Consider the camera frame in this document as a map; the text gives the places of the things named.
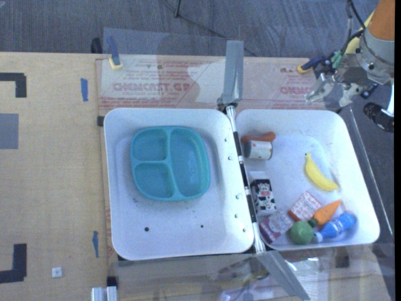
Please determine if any thin black and white rod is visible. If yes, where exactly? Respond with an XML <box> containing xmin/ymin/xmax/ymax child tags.
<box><xmin>224</xmin><ymin>104</ymin><xmax>267</xmax><ymax>254</ymax></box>

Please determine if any orange carrot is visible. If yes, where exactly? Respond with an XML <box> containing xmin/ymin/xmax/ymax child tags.
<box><xmin>308</xmin><ymin>199</ymin><xmax>343</xmax><ymax>228</ymax></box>

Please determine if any brown cardboard board red print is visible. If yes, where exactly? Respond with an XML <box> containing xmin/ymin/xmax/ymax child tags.
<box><xmin>95</xmin><ymin>56</ymin><xmax>357</xmax><ymax>265</ymax></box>

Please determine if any yellow banana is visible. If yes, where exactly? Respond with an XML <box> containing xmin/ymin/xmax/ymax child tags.
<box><xmin>304</xmin><ymin>152</ymin><xmax>340</xmax><ymax>193</ymax></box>

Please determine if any red and white packet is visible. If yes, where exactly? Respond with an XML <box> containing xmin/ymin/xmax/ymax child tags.
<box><xmin>258</xmin><ymin>210</ymin><xmax>294</xmax><ymax>245</ymax></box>

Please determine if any teal divided plate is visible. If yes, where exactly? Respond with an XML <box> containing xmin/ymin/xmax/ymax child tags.
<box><xmin>130</xmin><ymin>125</ymin><xmax>212</xmax><ymax>202</ymax></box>

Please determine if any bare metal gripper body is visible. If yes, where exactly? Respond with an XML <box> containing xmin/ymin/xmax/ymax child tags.
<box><xmin>332</xmin><ymin>47</ymin><xmax>395</xmax><ymax>100</ymax></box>

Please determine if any green round fruit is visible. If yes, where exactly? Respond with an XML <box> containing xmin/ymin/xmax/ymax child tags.
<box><xmin>288</xmin><ymin>219</ymin><xmax>316</xmax><ymax>245</ymax></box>

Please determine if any orange and white carton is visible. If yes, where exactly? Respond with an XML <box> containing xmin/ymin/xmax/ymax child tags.
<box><xmin>288</xmin><ymin>190</ymin><xmax>323</xmax><ymax>223</ymax></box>

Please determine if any black cylinder on white bracket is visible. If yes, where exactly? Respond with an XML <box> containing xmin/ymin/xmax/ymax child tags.
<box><xmin>362</xmin><ymin>85</ymin><xmax>395</xmax><ymax>134</ymax></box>

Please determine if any white can with red dots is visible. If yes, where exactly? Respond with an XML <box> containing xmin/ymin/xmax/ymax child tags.
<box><xmin>243</xmin><ymin>139</ymin><xmax>274</xmax><ymax>161</ymax></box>

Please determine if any blue and white bottle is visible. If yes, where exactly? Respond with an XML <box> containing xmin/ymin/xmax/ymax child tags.
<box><xmin>313</xmin><ymin>211</ymin><xmax>358</xmax><ymax>244</ymax></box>

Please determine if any orange-brown toy sausage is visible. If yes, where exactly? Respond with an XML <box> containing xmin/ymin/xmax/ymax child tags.
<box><xmin>240</xmin><ymin>131</ymin><xmax>277</xmax><ymax>144</ymax></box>

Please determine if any white plastic tray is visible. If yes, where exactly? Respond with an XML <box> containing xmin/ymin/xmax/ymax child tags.
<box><xmin>103</xmin><ymin>107</ymin><xmax>256</xmax><ymax>261</ymax></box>
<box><xmin>234</xmin><ymin>108</ymin><xmax>382</xmax><ymax>252</ymax></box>

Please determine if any cow print milk carton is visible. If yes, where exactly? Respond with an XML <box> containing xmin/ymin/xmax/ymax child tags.
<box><xmin>249</xmin><ymin>171</ymin><xmax>278</xmax><ymax>217</ymax></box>

